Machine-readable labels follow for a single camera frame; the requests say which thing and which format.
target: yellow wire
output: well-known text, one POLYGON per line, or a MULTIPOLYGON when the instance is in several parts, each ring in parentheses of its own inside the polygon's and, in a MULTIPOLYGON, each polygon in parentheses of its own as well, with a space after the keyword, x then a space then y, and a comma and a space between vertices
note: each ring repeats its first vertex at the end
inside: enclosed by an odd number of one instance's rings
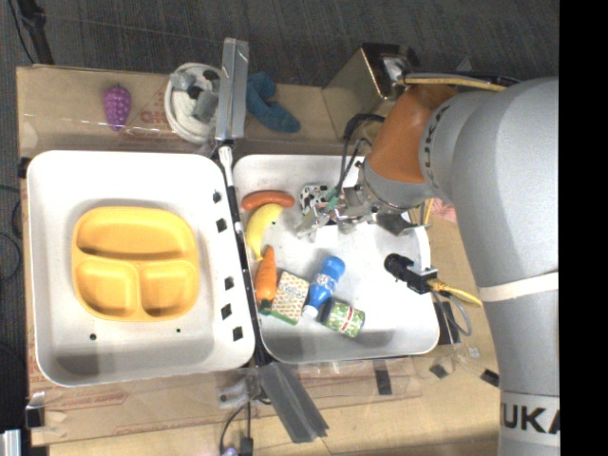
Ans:
POLYGON ((455 287, 447 285, 445 282, 442 282, 438 278, 432 278, 431 280, 427 280, 427 284, 433 291, 445 291, 447 293, 454 294, 460 299, 462 299, 464 302, 475 304, 477 307, 480 308, 484 305, 482 304, 482 301, 474 295, 469 294, 468 292, 463 291, 462 289, 457 289, 455 287))
POLYGON ((432 207, 434 201, 435 198, 431 198, 428 200, 427 207, 425 208, 425 217, 422 224, 428 224, 428 219, 430 218, 430 208, 432 207))
POLYGON ((470 86, 487 89, 489 91, 503 91, 506 86, 493 85, 492 83, 482 83, 481 81, 473 81, 461 78, 405 78, 405 85, 456 85, 470 86))

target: blue cloth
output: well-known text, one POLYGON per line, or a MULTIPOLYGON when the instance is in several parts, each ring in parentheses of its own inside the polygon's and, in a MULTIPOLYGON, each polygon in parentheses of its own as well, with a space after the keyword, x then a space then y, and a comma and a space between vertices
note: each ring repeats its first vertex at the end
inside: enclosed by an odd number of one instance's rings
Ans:
POLYGON ((264 71, 247 78, 247 111, 262 124, 276 132, 295 133, 300 122, 289 111, 277 103, 268 103, 276 92, 276 86, 264 71))

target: purple grapes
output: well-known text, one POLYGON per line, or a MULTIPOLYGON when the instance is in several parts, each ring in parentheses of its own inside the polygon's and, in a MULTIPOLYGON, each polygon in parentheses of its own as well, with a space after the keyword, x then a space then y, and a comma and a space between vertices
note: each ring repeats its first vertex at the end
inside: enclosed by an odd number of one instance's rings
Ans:
POLYGON ((131 93, 120 85, 107 89, 104 93, 104 109, 107 124, 118 132, 126 124, 131 111, 131 93))

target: black cable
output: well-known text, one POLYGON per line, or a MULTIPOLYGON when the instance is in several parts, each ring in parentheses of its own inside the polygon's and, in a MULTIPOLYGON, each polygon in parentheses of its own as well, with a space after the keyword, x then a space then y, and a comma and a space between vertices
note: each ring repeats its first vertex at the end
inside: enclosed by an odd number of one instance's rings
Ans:
POLYGON ((6 184, 0 184, 0 189, 4 189, 5 191, 9 191, 11 193, 19 194, 19 189, 13 186, 9 186, 6 184))
POLYGON ((335 186, 335 194, 340 194, 340 190, 342 189, 342 184, 344 183, 344 179, 350 168, 346 167, 346 156, 349 150, 349 142, 351 141, 352 134, 356 130, 356 127, 360 125, 362 122, 383 122, 385 117, 381 115, 375 115, 374 113, 358 113, 354 117, 352 117, 346 124, 344 128, 344 148, 342 149, 342 161, 340 163, 340 177, 338 179, 338 184, 335 186))
POLYGON ((228 417, 228 420, 226 421, 224 429, 221 432, 221 436, 219 437, 219 456, 222 456, 224 454, 224 452, 226 452, 226 447, 224 446, 224 437, 226 435, 226 431, 228 430, 228 427, 232 424, 232 421, 235 420, 235 418, 240 414, 240 412, 243 409, 245 409, 245 406, 248 406, 248 405, 249 405, 249 403, 243 404, 242 406, 237 408, 237 410, 235 410, 230 417, 228 417))
POLYGON ((251 401, 247 402, 247 437, 251 438, 251 401))
POLYGON ((351 160, 349 161, 348 165, 346 166, 346 169, 344 169, 344 179, 349 175, 349 171, 351 170, 352 164, 354 163, 354 160, 356 159, 357 155, 359 155, 359 149, 361 148, 361 143, 365 142, 367 145, 371 146, 371 142, 366 139, 365 137, 361 138, 361 139, 357 139, 357 142, 354 143, 354 149, 352 151, 351 154, 351 160))
POLYGON ((28 59, 32 64, 34 63, 34 59, 31 57, 31 54, 28 51, 28 46, 26 46, 26 41, 23 39, 23 35, 21 33, 21 27, 19 26, 19 19, 17 18, 17 12, 15 11, 15 7, 12 4, 12 0, 7 0, 9 2, 10 13, 12 13, 12 19, 15 21, 15 28, 17 29, 17 35, 19 36, 19 41, 21 42, 21 46, 23 50, 28 55, 28 59))
POLYGON ((424 224, 426 213, 427 213, 427 202, 422 201, 422 203, 420 204, 420 221, 419 221, 420 224, 424 224))
POLYGON ((12 228, 12 233, 19 239, 23 236, 23 231, 19 227, 19 218, 20 215, 17 215, 20 211, 21 200, 19 199, 15 202, 15 205, 12 208, 12 213, 10 214, 10 227, 12 228))
POLYGON ((15 265, 15 268, 12 270, 12 272, 7 276, 4 276, 4 274, 2 272, 0 272, 0 282, 8 282, 9 280, 11 280, 13 277, 15 277, 17 275, 17 272, 19 272, 23 258, 21 255, 21 248, 19 247, 19 244, 14 239, 12 239, 9 235, 7 235, 4 232, 0 232, 0 238, 7 239, 10 242, 10 244, 12 244, 12 246, 15 248, 15 251, 17 252, 17 265, 15 265))

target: toy sausage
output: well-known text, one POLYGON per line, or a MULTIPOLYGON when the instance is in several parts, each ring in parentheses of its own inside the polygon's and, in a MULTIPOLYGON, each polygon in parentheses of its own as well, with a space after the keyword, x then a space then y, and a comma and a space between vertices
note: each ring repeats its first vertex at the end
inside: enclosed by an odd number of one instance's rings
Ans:
POLYGON ((251 211, 252 209, 269 203, 280 204, 285 208, 291 208, 295 204, 295 199, 293 196, 282 191, 267 189, 248 194, 243 198, 240 205, 245 211, 251 211))

